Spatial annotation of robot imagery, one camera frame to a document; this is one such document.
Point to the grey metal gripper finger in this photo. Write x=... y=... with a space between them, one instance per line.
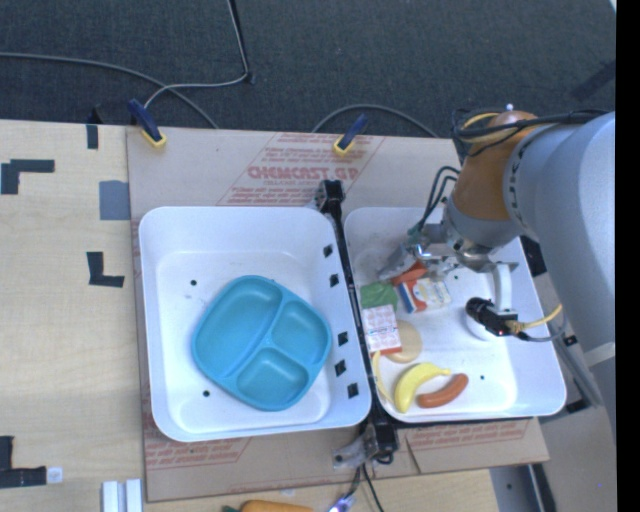
x=395 y=262
x=439 y=268

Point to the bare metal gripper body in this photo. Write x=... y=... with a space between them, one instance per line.
x=452 y=247

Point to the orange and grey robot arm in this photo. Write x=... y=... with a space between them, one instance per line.
x=560 y=200

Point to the white carton blue orange stripes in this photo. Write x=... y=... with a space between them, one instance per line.
x=425 y=295

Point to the green cube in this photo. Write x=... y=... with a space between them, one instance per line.
x=378 y=295

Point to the red and white carton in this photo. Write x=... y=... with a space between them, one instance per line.
x=381 y=330

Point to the beige round biscuit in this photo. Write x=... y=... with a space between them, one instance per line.
x=409 y=342

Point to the thin yellow banana slice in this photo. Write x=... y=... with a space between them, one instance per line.
x=378 y=375

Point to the white plastic tray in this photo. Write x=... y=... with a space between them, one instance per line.
x=175 y=325
x=500 y=365

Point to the orange-brown sausage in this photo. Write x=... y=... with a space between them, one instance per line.
x=442 y=391

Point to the blue divided plate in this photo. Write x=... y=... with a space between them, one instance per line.
x=250 y=330

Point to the brown cardboard board red print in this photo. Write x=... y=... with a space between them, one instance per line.
x=225 y=165

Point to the orange carrot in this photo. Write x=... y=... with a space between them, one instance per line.
x=275 y=506

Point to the black cylinder on white bracket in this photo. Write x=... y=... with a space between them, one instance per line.
x=487 y=312

